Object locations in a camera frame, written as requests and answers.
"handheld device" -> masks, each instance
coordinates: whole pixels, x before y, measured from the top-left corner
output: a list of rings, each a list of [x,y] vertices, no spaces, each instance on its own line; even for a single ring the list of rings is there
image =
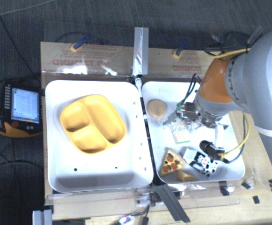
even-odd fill
[[[0,134],[13,138],[43,131],[40,88],[14,82],[0,84]]]

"yellow divided dish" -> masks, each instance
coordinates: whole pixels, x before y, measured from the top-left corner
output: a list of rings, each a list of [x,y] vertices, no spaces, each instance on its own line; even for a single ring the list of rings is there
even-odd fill
[[[88,95],[72,102],[63,109],[60,121],[70,141],[86,153],[109,149],[126,135],[119,112],[102,95]]]

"blue clamp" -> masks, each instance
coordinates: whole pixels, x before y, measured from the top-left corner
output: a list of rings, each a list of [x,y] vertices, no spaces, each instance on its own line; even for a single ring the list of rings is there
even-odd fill
[[[71,45],[71,50],[73,52],[77,52],[81,49],[81,46],[85,43],[87,43],[91,39],[91,35],[85,35],[83,36],[79,41],[77,41],[75,44]]]
[[[182,50],[184,49],[184,47],[186,46],[188,40],[184,39],[182,41],[182,43],[180,44],[179,48],[177,48],[174,53],[173,53],[173,57],[175,58],[180,58],[181,54],[182,54]]]

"pizza slice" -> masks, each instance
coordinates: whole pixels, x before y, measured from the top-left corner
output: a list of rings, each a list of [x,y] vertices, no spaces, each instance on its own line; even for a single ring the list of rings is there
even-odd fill
[[[168,173],[177,171],[182,169],[186,166],[186,161],[180,156],[177,152],[173,151],[172,149],[168,149],[163,165],[160,176],[164,176]]]

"tan round object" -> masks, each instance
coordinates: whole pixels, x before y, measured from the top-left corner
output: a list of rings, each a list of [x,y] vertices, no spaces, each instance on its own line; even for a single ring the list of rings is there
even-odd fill
[[[167,106],[163,101],[154,99],[148,102],[147,112],[153,118],[161,119],[167,112]]]

